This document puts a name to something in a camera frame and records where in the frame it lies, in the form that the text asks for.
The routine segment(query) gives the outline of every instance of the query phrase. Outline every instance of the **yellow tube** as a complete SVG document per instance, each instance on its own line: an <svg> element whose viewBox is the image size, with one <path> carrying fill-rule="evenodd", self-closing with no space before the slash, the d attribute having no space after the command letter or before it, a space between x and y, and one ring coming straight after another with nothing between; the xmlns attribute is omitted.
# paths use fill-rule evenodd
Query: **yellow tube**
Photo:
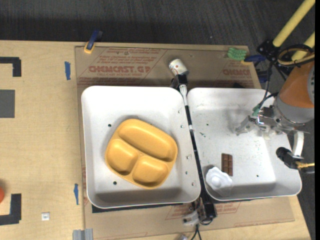
<svg viewBox="0 0 320 240"><path fill-rule="evenodd" d="M313 32L312 35L309 36L309 38L304 42L306 46L309 46L310 48L315 47L315 40L316 40L316 32ZM298 50L295 52L295 54L292 56L292 60L300 60L304 56L306 56L306 52L302 50Z"/></svg>
<svg viewBox="0 0 320 240"><path fill-rule="evenodd" d="M295 11L289 21L282 28L280 33L273 40L273 45L275 47L280 47L287 37L292 33L304 16L309 12L309 10L314 6L316 0L304 0L300 7Z"/></svg>

